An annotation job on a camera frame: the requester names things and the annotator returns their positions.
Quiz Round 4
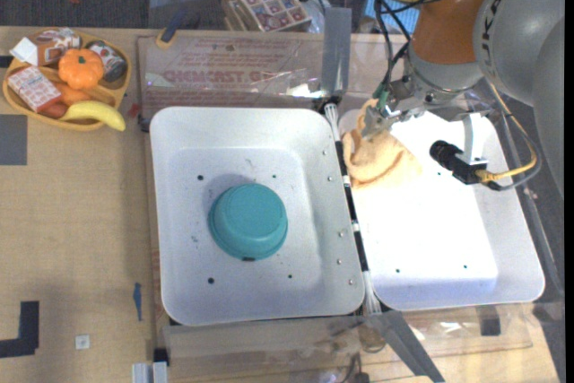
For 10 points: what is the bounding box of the black cylinder on white bracket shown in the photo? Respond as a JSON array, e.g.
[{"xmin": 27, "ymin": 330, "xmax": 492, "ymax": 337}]
[{"xmin": 429, "ymin": 111, "xmax": 491, "ymax": 186}]

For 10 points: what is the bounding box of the pale orange cloth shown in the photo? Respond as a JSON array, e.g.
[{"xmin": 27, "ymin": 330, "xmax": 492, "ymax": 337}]
[{"xmin": 341, "ymin": 98, "xmax": 423, "ymax": 189}]

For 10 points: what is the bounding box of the wooden noughts and crosses box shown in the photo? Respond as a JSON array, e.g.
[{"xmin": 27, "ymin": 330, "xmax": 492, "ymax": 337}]
[{"xmin": 227, "ymin": 0, "xmax": 313, "ymax": 33}]

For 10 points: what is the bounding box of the small red and white can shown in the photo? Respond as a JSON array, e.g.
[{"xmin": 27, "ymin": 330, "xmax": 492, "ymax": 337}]
[{"xmin": 84, "ymin": 39, "xmax": 128, "ymax": 83}]

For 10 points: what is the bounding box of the orange carrot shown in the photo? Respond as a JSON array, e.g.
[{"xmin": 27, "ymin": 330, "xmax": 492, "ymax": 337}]
[{"xmin": 52, "ymin": 82, "xmax": 93, "ymax": 107}]

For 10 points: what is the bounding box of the yellow banana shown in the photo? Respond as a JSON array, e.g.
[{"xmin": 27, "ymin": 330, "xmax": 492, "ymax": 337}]
[{"xmin": 57, "ymin": 100, "xmax": 127, "ymax": 133}]

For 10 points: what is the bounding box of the red and white flat carton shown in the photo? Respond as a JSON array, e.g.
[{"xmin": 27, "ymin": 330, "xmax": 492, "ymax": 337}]
[{"xmin": 6, "ymin": 65, "xmax": 63, "ymax": 114}]

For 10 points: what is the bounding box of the red sausage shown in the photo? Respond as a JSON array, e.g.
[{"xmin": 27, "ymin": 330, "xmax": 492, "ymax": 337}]
[{"xmin": 39, "ymin": 101, "xmax": 69, "ymax": 119}]

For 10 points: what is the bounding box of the brown and white carton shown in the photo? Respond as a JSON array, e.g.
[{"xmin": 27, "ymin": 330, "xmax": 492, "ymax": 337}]
[{"xmin": 8, "ymin": 28, "xmax": 83, "ymax": 68}]

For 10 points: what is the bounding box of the teal bowl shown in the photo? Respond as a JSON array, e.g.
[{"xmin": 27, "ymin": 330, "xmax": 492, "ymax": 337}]
[{"xmin": 207, "ymin": 182, "xmax": 290, "ymax": 263}]

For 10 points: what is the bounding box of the orange toy pumpkin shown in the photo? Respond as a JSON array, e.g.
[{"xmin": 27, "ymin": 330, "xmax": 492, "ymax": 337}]
[{"xmin": 57, "ymin": 48, "xmax": 106, "ymax": 91}]

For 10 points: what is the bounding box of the yellow divided plate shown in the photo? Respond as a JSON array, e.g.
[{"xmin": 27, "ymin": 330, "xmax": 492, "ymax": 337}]
[{"xmin": 2, "ymin": 27, "xmax": 133, "ymax": 133}]

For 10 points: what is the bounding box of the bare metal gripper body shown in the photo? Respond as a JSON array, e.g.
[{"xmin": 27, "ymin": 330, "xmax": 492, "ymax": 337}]
[{"xmin": 379, "ymin": 75, "xmax": 455, "ymax": 123}]

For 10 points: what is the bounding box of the white plastic tray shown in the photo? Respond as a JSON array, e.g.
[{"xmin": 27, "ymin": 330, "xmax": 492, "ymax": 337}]
[
  {"xmin": 337, "ymin": 107, "xmax": 546, "ymax": 312},
  {"xmin": 148, "ymin": 105, "xmax": 367, "ymax": 326}
]

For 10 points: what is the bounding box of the brown cardboard board, red print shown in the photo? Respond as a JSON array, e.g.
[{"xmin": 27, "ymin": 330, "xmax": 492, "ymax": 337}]
[{"xmin": 135, "ymin": 30, "xmax": 546, "ymax": 362}]

